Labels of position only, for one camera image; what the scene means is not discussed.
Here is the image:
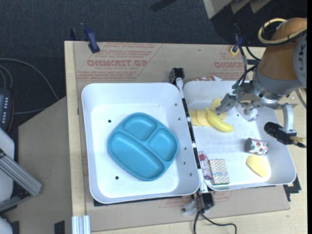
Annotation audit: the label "orange and white packet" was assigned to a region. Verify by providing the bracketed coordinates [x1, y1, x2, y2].
[193, 75, 224, 82]

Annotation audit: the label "red and white packet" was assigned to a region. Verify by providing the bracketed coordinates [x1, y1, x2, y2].
[198, 151, 213, 180]

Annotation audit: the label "blue divided plate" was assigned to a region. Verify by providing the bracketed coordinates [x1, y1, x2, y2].
[107, 112, 180, 182]

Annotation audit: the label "orange patterned carton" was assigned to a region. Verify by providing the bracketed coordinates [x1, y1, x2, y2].
[209, 158, 231, 186]

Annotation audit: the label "yellow slice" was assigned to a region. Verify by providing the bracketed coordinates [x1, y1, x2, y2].
[210, 97, 228, 120]
[188, 109, 202, 127]
[196, 109, 213, 128]

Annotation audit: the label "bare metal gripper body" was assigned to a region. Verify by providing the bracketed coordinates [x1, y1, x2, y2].
[234, 81, 281, 110]

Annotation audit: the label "brown cardboard board, red print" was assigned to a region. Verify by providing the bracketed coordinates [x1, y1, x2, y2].
[73, 41, 291, 233]

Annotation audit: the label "small can with fruit print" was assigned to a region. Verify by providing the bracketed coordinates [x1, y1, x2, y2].
[244, 137, 269, 156]

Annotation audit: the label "white plastic tray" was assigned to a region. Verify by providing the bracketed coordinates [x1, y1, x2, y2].
[81, 82, 201, 204]
[182, 80, 297, 192]

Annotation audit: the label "thin black and white rod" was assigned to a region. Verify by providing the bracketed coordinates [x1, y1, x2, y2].
[175, 78, 208, 193]

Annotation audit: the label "yellow banana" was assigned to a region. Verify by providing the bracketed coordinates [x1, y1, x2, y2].
[205, 107, 235, 133]

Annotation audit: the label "yellow oval piece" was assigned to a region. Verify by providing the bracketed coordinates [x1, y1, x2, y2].
[246, 154, 269, 178]

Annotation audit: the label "black cylinder on white bracket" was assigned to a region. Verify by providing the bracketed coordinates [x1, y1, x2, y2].
[264, 103, 298, 145]

